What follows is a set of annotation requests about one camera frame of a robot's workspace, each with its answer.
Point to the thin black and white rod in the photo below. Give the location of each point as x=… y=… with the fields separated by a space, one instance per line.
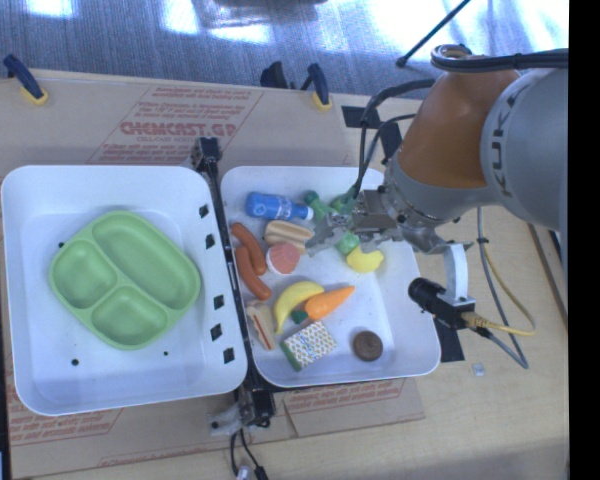
x=228 y=268

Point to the small white block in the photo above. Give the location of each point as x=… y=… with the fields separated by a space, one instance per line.
x=478 y=369

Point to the yellow banana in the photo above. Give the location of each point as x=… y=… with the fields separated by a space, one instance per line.
x=290 y=298

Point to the orange sausage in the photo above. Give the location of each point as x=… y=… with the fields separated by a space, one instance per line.
x=250 y=248
x=250 y=277

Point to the pink and white round toy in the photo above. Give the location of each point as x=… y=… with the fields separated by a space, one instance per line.
x=283 y=259

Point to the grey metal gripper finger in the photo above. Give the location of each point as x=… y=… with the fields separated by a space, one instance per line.
x=326 y=233

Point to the yellow curved toy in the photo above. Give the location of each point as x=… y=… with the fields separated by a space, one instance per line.
x=364 y=262

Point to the white plastic tray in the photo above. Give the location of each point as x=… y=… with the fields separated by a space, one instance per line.
x=40 y=383
x=405 y=353

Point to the orange carrot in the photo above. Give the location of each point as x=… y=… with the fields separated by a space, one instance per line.
x=327 y=302

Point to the blue and white bottle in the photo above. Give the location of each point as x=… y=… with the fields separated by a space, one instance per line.
x=267 y=206

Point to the light green round toy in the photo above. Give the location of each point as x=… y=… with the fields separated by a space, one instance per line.
x=349 y=243

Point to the dark green toy vegetable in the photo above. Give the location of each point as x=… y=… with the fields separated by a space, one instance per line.
x=316 y=203

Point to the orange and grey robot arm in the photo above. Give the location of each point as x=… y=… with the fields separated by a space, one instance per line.
x=510 y=148

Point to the brown round biscuit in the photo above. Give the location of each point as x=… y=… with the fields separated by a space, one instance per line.
x=367 y=346

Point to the green divided plate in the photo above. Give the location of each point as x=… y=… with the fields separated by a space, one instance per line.
x=130 y=273

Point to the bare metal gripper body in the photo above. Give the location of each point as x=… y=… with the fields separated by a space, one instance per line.
x=375 y=215

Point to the black cylinder on white bracket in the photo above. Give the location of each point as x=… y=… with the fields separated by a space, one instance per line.
x=432 y=299

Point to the brown cardboard board red print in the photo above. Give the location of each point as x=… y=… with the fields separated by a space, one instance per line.
x=80 y=128

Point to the tan hot dog bun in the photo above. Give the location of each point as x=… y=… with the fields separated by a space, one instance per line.
x=286 y=232

